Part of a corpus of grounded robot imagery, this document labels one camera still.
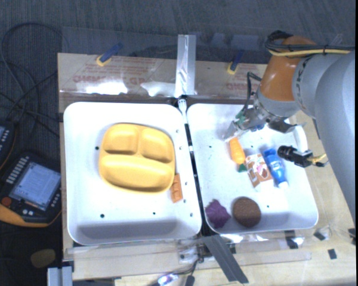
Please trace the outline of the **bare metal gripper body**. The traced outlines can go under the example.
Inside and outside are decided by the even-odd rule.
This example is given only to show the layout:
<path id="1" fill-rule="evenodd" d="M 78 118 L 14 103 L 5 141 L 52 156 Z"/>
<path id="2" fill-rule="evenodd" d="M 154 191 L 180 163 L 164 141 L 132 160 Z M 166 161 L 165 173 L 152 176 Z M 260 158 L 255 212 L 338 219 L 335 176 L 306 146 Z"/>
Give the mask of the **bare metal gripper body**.
<path id="1" fill-rule="evenodd" d="M 273 120 L 286 120 L 284 117 L 278 117 L 269 113 L 261 106 L 253 106 L 244 109 L 240 116 L 240 128 L 242 130 L 260 130 L 264 126 L 269 127 L 269 122 Z"/>

